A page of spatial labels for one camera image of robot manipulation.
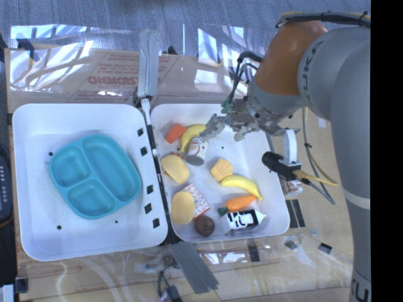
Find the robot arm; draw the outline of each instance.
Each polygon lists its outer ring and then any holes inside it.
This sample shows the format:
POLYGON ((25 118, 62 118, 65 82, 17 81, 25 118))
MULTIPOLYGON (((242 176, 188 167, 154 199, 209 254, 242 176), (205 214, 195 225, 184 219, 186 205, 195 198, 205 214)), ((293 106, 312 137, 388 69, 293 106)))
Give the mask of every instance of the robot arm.
MULTIPOLYGON (((200 136, 214 137, 228 125, 237 141, 263 130, 270 136, 282 135, 292 149, 296 144, 290 131, 280 127, 281 120, 306 106, 330 121, 353 232, 349 299, 371 301, 370 18, 366 14, 292 13, 278 25, 280 30, 249 83, 247 96, 230 99, 229 108, 223 109, 225 116, 213 116, 200 136), (328 31, 323 21, 356 26, 328 31)), ((262 160, 290 180, 300 168, 290 155, 268 152, 262 160)))

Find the black device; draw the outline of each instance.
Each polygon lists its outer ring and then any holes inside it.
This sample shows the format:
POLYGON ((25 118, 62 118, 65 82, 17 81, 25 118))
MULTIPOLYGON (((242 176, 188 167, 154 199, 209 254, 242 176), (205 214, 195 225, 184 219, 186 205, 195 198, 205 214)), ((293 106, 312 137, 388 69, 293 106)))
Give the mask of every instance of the black device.
POLYGON ((280 160, 283 159, 284 158, 280 154, 269 151, 263 155, 262 163, 270 170, 277 172, 278 176, 282 179, 286 181, 295 180, 297 177, 293 171, 301 169, 301 165, 295 164, 289 167, 280 162, 280 160))
POLYGON ((0 227, 13 217, 13 190, 9 162, 0 155, 0 227))

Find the brown ball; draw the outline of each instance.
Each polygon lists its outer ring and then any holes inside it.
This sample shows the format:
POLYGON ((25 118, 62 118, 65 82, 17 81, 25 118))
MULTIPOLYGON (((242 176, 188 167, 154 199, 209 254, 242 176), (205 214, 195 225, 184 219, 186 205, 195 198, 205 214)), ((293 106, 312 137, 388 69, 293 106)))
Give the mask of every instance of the brown ball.
POLYGON ((214 232, 215 223, 210 217, 202 215, 195 220, 195 228, 200 235, 209 236, 214 232))

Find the yellow cable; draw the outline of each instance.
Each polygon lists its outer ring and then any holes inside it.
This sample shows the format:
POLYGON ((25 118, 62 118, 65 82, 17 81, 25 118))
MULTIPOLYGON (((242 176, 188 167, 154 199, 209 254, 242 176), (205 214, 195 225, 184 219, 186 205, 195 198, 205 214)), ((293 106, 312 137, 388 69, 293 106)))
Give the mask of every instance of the yellow cable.
POLYGON ((328 180, 324 180, 324 179, 318 178, 316 176, 312 176, 312 175, 310 175, 310 174, 308 174, 308 173, 306 173, 304 171, 301 171, 301 170, 294 170, 292 173, 294 173, 298 179, 316 180, 316 181, 319 181, 321 183, 327 184, 329 186, 338 186, 339 185, 338 183, 331 182, 331 181, 328 181, 328 180))
MULTIPOLYGON (((307 120, 308 120, 308 107, 305 107, 305 116, 304 116, 305 129, 307 129, 307 120)), ((306 134, 307 144, 309 144, 308 133, 305 132, 305 134, 306 134)), ((310 147, 308 147, 308 152, 309 152, 310 158, 312 159, 314 165, 315 165, 315 166, 317 167, 317 169, 321 172, 321 174, 322 174, 328 181, 330 181, 331 186, 338 186, 338 183, 337 183, 335 180, 333 180, 332 178, 330 178, 330 177, 321 169, 321 167, 319 166, 319 164, 316 162, 316 160, 315 160, 315 158, 314 158, 314 155, 313 155, 313 153, 312 153, 311 150, 310 150, 310 147)), ((317 180, 318 178, 317 178, 317 177, 314 177, 314 178, 307 178, 307 179, 317 180)))

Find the toy bread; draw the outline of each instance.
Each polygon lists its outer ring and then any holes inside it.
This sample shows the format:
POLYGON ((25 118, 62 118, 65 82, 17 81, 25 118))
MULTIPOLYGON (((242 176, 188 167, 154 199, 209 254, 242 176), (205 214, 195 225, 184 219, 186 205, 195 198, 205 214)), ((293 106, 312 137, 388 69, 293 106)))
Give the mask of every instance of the toy bread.
POLYGON ((221 181, 233 173, 232 164, 225 159, 218 159, 210 172, 217 181, 221 181))
POLYGON ((178 184, 184 184, 190 176, 189 168, 181 157, 169 154, 161 159, 161 167, 178 184))

